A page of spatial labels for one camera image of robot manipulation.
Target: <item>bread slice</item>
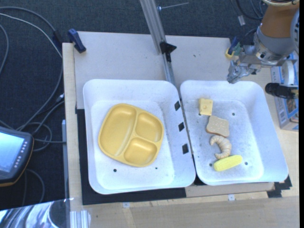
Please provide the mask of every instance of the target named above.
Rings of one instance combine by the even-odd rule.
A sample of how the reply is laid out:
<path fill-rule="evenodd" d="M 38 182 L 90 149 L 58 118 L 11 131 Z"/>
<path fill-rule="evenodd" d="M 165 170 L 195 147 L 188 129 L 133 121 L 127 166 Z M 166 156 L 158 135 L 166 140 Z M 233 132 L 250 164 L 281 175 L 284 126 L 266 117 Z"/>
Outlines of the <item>bread slice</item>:
<path fill-rule="evenodd" d="M 213 100 L 210 99 L 199 99 L 199 114 L 200 115 L 212 115 L 212 107 L 213 107 Z"/>
<path fill-rule="evenodd" d="M 217 116 L 211 115 L 209 117 L 209 122 L 206 127 L 208 133 L 221 135 L 227 138 L 230 134 L 229 132 L 229 122 L 225 119 L 221 119 Z"/>

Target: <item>tray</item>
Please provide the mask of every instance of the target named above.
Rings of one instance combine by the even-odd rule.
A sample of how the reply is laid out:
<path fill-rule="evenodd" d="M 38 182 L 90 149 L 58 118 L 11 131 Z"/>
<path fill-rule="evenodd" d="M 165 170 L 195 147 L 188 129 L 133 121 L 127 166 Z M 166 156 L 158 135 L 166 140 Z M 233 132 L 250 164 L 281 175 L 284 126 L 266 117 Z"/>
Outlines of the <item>tray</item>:
<path fill-rule="evenodd" d="M 183 101 L 196 172 L 207 185 L 284 181 L 287 164 L 276 135 L 263 89 L 254 82 L 195 81 L 182 83 Z M 209 116 L 199 115 L 199 99 L 213 100 L 212 115 L 229 122 L 231 155 L 243 162 L 225 171 L 215 171 L 219 148 L 209 143 Z"/>
<path fill-rule="evenodd" d="M 155 161 L 163 133 L 158 117 L 133 105 L 116 104 L 104 119 L 98 144 L 114 160 L 145 167 Z"/>
<path fill-rule="evenodd" d="M 101 194 L 181 188 L 195 179 L 194 162 L 175 86 L 166 81 L 92 79 L 83 88 L 88 176 Z M 109 110 L 117 104 L 139 107 L 163 123 L 164 135 L 155 161 L 134 167 L 109 158 L 98 135 Z"/>

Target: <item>yellow plate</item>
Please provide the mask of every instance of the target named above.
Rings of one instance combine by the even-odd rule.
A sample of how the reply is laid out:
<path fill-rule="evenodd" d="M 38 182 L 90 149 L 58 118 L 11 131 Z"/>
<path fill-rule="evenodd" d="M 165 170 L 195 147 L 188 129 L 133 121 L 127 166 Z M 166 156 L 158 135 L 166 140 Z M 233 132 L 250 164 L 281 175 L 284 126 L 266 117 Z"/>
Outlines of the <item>yellow plate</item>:
<path fill-rule="evenodd" d="M 98 144 L 107 156 L 144 167 L 155 161 L 163 134 L 163 124 L 155 115 L 133 105 L 116 104 L 103 121 Z"/>

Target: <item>white cable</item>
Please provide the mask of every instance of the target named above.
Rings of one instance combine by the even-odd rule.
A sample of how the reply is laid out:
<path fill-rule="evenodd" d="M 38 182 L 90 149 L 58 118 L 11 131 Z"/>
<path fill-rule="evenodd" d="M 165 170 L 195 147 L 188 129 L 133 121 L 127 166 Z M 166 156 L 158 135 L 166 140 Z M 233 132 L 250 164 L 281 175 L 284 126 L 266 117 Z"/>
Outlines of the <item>white cable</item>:
<path fill-rule="evenodd" d="M 273 2 L 270 0 L 262 0 L 265 4 L 275 6 L 275 7 L 284 7 L 289 5 L 295 5 L 300 2 L 300 0 L 294 0 L 290 2 Z"/>
<path fill-rule="evenodd" d="M 5 16 L 5 17 L 8 17 L 8 18 L 11 18 L 11 19 L 15 19 L 15 20 L 18 20 L 18 21 L 21 21 L 21 22 L 24 22 L 24 23 L 27 23 L 27 24 L 29 24 L 29 25 L 31 25 L 31 26 L 33 26 L 33 27 L 39 29 L 39 30 L 48 38 L 48 40 L 51 42 L 51 44 L 53 45 L 53 47 L 56 49 L 57 53 L 58 53 L 58 54 L 60 55 L 60 57 L 62 58 L 62 55 L 61 55 L 60 51 L 57 49 L 57 47 L 56 47 L 55 44 L 53 43 L 52 39 L 51 39 L 51 38 L 50 38 L 50 37 L 49 37 L 41 28 L 39 28 L 38 26 L 36 26 L 36 25 L 34 25 L 34 24 L 30 23 L 30 22 L 27 22 L 27 21 L 25 21 L 25 20 L 23 20 L 23 19 L 19 19 L 19 18 L 10 16 L 10 15 L 4 14 L 4 13 L 0 13 L 0 15 Z"/>

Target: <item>white tray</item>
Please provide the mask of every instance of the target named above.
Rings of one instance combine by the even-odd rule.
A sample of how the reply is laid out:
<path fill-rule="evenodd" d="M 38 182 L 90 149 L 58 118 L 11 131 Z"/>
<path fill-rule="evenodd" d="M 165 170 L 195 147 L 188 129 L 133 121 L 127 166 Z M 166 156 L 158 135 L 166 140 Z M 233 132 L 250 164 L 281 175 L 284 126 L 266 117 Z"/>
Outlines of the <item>white tray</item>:
<path fill-rule="evenodd" d="M 288 168 L 276 135 L 263 89 L 254 82 L 185 81 L 180 93 L 200 180 L 207 185 L 284 181 Z M 199 115 L 199 99 L 213 100 L 212 115 L 228 120 L 231 155 L 243 162 L 217 172 L 213 163 L 219 147 L 209 144 L 209 116 Z"/>
<path fill-rule="evenodd" d="M 88 176 L 101 194 L 186 187 L 195 179 L 195 168 L 183 122 L 177 89 L 166 81 L 93 79 L 84 88 Z M 156 160 L 147 167 L 133 167 L 106 156 L 98 146 L 98 133 L 110 108 L 126 103 L 157 116 L 165 134 Z M 189 152 L 183 153 L 187 145 Z"/>

